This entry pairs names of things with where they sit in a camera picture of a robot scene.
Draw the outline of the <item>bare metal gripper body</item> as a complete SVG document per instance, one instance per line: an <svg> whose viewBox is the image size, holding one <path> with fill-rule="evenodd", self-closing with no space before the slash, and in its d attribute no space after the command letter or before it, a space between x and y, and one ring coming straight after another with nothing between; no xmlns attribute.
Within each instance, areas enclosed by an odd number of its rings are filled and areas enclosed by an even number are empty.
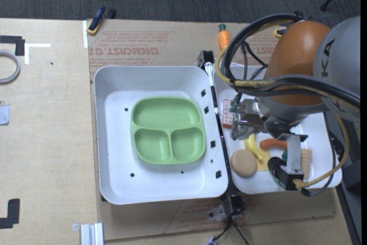
<svg viewBox="0 0 367 245"><path fill-rule="evenodd" d="M234 122L241 125L253 125L254 132L267 132L265 121L268 119L266 114L263 114L255 99L245 98L238 103Z"/></svg>

